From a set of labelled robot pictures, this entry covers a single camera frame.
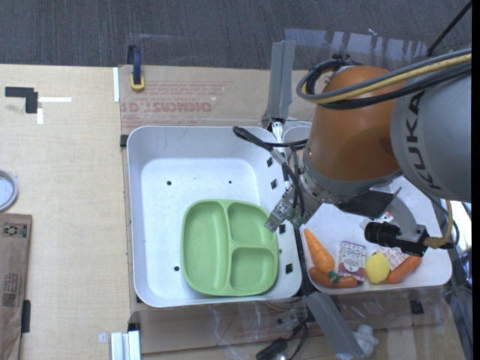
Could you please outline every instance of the carrot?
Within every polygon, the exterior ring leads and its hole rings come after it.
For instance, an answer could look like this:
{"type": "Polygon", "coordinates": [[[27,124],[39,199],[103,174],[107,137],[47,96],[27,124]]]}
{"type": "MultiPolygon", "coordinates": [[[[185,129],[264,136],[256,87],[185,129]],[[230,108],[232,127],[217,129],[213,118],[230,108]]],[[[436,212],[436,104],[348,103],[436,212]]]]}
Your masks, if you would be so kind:
{"type": "Polygon", "coordinates": [[[417,268],[422,262],[422,258],[419,256],[408,256],[397,268],[387,276],[387,282],[389,284],[398,284],[400,283],[405,276],[407,276],[411,271],[417,268]]]}
{"type": "Polygon", "coordinates": [[[334,272],[335,261],[332,255],[308,228],[304,228],[303,233],[315,266],[324,274],[328,275],[330,282],[336,283],[338,281],[338,274],[334,272]]]}
{"type": "Polygon", "coordinates": [[[308,270],[311,279],[318,284],[322,284],[329,288],[353,288],[356,287],[358,281],[355,276],[340,276],[338,282],[333,284],[330,282],[329,276],[320,271],[316,266],[308,270]]]}

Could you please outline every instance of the yellow ball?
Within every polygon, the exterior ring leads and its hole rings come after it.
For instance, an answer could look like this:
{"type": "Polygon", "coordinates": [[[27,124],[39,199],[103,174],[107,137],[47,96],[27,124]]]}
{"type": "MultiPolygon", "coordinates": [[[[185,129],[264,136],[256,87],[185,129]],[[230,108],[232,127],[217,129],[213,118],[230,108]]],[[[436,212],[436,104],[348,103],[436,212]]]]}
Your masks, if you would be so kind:
{"type": "Polygon", "coordinates": [[[374,284],[384,281],[389,272],[390,262],[383,253],[377,252],[365,262],[365,274],[368,280],[374,284]]]}

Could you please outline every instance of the wooden table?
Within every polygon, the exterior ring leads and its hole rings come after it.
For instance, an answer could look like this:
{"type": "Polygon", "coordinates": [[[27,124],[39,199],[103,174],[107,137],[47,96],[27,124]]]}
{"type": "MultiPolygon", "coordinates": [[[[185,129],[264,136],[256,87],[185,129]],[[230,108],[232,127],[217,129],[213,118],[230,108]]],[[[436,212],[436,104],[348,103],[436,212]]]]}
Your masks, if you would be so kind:
{"type": "MultiPolygon", "coordinates": [[[[44,103],[43,124],[25,101],[0,96],[0,167],[18,178],[8,210],[33,217],[26,298],[30,332],[21,359],[108,359],[110,332],[131,315],[119,104],[113,69],[0,65],[3,86],[31,87],[44,103]]],[[[441,323],[375,331],[372,359],[464,357],[449,306],[441,323]]],[[[254,359],[265,343],[146,355],[146,359],[254,359]]],[[[324,337],[296,359],[336,359],[324,337]]]]}

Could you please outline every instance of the white ring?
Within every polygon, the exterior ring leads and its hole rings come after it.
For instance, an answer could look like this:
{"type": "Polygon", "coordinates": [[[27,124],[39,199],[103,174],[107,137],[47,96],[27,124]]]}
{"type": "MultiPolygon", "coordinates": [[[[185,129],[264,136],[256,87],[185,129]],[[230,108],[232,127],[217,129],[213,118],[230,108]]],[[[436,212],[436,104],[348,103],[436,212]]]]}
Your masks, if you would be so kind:
{"type": "Polygon", "coordinates": [[[12,206],[12,204],[15,203],[15,200],[17,199],[17,196],[18,196],[18,185],[14,177],[10,173],[5,172],[2,169],[0,169],[0,178],[6,178],[7,181],[10,182],[13,188],[12,194],[10,195],[10,198],[7,200],[7,202],[0,204],[0,212],[3,212],[9,209],[12,206]]]}

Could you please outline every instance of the green plate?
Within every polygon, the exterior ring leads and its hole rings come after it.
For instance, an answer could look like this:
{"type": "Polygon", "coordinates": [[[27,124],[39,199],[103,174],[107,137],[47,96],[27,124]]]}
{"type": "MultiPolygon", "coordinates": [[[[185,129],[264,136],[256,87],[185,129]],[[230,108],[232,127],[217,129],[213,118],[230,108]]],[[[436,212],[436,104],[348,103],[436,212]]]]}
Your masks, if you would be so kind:
{"type": "Polygon", "coordinates": [[[185,212],[181,268],[196,291],[252,296],[273,286],[278,274],[277,236],[264,227],[269,214],[256,204],[201,200],[185,212]]]}

